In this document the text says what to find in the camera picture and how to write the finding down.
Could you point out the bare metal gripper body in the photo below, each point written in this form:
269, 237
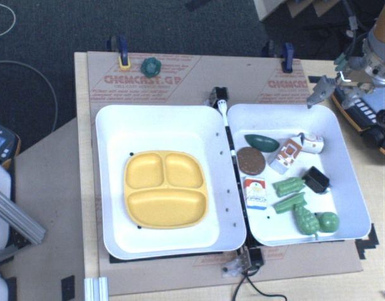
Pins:
365, 74

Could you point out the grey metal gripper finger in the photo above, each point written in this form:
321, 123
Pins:
352, 99
321, 89

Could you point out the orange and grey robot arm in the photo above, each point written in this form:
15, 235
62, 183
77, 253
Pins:
379, 30

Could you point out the white and orange can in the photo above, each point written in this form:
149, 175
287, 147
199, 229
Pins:
313, 143

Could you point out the white plastic tray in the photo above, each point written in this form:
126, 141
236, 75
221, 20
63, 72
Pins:
343, 155
167, 124

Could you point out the white and orange carton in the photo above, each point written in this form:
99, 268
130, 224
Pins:
285, 157

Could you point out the dark green avocado half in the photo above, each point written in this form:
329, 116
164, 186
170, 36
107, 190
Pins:
263, 143

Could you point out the black cube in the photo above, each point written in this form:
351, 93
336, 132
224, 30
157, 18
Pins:
316, 180

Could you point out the brown round biscuit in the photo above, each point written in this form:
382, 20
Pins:
251, 161

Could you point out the green asparagus bundle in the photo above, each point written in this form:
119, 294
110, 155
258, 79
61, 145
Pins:
288, 186
289, 203

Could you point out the thin black and white rod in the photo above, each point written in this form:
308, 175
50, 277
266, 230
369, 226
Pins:
233, 155

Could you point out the red and white packet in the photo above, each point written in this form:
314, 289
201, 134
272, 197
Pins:
255, 193

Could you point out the green apple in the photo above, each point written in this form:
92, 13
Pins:
329, 222

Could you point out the green grapes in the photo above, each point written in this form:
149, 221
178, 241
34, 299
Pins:
305, 221

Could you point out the brown cardboard board red print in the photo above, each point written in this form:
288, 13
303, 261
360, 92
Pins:
186, 80

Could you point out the yellow divided plate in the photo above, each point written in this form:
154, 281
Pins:
165, 190

